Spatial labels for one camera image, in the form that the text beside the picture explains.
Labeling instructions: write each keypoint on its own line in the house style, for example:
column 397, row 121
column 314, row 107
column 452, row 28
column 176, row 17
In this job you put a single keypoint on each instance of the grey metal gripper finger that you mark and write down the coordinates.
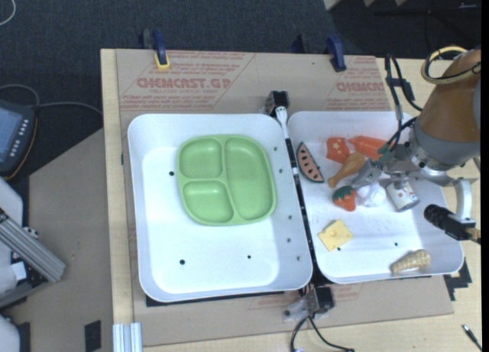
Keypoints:
column 366, row 174
column 398, row 181

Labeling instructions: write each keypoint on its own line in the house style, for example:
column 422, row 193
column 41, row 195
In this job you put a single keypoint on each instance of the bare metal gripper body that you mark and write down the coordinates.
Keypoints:
column 428, row 167

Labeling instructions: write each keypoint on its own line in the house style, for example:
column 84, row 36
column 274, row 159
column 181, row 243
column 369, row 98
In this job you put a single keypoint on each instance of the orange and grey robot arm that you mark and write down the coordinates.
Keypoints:
column 447, row 113

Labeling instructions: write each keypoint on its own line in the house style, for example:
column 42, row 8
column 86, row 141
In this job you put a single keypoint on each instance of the small white can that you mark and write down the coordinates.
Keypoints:
column 403, row 196

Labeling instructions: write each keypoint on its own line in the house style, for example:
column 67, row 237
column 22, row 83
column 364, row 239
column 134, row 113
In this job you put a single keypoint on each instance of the brown toy chicken drumstick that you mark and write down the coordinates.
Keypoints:
column 349, row 167

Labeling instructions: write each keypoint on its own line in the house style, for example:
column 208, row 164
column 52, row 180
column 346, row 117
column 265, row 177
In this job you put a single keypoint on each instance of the white crumpled lump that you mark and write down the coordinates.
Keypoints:
column 372, row 196

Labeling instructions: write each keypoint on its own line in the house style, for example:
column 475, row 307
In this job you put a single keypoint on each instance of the red toy strawberry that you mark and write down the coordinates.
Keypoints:
column 344, row 197

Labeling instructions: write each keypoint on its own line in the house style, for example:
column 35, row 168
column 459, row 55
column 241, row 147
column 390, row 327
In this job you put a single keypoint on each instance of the orange packet with yellow stars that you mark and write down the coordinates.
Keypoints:
column 336, row 150

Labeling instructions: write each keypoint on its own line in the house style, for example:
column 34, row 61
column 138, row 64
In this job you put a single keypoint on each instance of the toy watermelon slice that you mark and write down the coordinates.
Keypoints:
column 307, row 163

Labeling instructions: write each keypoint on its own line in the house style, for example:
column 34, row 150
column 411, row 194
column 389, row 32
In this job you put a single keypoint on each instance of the white plastic tray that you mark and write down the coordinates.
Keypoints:
column 378, row 239
column 214, row 259

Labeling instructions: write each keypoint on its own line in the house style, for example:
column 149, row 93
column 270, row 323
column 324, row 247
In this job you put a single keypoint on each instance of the yellow toy cheese wedge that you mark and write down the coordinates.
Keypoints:
column 334, row 236

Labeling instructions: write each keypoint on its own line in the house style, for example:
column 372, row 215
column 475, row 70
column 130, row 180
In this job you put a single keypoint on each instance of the thin black and white rod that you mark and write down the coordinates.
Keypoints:
column 296, row 175

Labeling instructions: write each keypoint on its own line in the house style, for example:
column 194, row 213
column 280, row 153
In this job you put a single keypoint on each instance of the pale yellow toy corn cob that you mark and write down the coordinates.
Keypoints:
column 410, row 262

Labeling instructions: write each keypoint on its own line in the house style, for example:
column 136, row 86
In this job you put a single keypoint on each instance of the green divided plate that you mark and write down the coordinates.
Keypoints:
column 244, row 175

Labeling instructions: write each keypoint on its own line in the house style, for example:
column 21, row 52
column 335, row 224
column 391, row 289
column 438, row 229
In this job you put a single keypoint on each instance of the brown cardboard board red print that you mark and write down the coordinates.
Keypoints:
column 237, row 83

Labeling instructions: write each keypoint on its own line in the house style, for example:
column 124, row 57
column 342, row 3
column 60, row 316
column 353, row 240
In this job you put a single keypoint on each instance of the black cylinder on white bracket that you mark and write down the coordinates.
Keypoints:
column 443, row 218

